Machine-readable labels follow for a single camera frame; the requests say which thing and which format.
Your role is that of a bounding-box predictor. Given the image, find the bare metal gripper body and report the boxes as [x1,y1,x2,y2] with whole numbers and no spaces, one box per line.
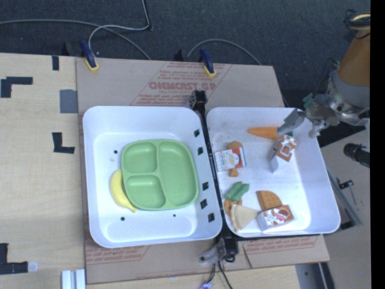
[303,94,371,129]

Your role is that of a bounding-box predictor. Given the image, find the orange carrot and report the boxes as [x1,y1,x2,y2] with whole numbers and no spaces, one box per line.
[247,126,294,140]

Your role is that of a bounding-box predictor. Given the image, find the white carton orange brick print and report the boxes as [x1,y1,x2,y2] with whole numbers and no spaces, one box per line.
[268,134,299,173]

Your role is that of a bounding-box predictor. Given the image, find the orange gingerbread biscuit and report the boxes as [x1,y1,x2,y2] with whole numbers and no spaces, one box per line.
[226,140,244,178]

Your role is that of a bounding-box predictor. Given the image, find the white plastic tray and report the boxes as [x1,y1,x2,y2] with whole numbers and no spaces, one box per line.
[82,105,224,249]
[206,106,342,238]

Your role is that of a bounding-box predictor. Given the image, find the white red blue carton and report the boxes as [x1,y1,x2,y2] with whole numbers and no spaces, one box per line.
[214,147,248,172]

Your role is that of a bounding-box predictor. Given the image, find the orange waffle biscuit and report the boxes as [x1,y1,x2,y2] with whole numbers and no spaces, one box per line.
[256,190,284,212]

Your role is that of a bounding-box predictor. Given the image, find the green bean pods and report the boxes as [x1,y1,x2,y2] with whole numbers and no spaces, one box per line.
[224,181,251,202]

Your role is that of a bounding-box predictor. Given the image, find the white carton brown animal print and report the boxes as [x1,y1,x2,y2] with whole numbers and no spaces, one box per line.
[256,204,295,232]

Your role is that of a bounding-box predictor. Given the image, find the tan pizza slice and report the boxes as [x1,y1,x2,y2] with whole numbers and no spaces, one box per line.
[229,203,260,232]

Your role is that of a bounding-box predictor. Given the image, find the orange round biscuit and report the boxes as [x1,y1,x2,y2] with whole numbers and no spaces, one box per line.
[223,198,243,218]

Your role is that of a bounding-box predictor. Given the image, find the green divided plate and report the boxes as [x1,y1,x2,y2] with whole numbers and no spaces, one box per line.
[120,138,200,211]

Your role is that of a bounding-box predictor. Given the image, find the brown cardboard board red print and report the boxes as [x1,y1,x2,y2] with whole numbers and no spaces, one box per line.
[75,57,331,285]

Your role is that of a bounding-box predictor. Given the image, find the yellow banana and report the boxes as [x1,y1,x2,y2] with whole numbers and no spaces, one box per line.
[109,169,138,214]

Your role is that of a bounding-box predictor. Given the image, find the black cylinder on white bracket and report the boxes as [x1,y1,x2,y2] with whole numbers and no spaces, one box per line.
[343,124,371,169]

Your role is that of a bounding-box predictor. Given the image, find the black block with thin wires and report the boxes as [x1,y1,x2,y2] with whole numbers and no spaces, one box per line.
[188,90,209,111]
[221,236,240,264]

